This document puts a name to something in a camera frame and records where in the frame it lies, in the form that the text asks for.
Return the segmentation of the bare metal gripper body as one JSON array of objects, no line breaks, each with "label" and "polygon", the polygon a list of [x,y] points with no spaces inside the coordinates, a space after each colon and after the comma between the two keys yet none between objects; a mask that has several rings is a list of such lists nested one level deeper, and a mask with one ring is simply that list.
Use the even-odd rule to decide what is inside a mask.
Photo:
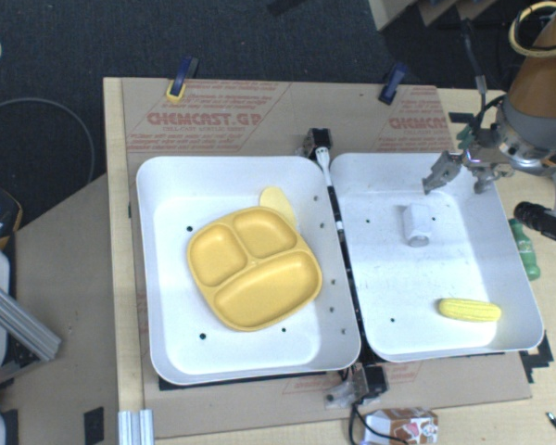
[{"label": "bare metal gripper body", "polygon": [[513,172],[551,177],[556,150],[527,142],[513,129],[488,128],[461,135],[462,164],[479,178],[500,178]]}]

